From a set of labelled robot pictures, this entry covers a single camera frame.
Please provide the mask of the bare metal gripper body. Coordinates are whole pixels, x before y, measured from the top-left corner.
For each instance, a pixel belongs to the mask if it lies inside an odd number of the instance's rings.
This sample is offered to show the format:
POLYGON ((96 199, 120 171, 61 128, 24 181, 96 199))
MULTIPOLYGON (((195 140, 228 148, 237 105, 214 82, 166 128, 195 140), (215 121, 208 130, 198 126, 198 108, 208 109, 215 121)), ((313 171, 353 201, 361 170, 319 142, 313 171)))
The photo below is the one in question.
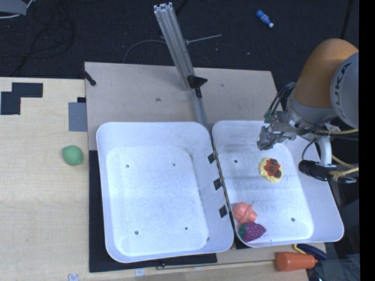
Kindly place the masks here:
POLYGON ((304 135, 311 129, 311 124, 294 111, 275 111, 266 117, 266 139, 270 142, 294 140, 297 135, 304 135))

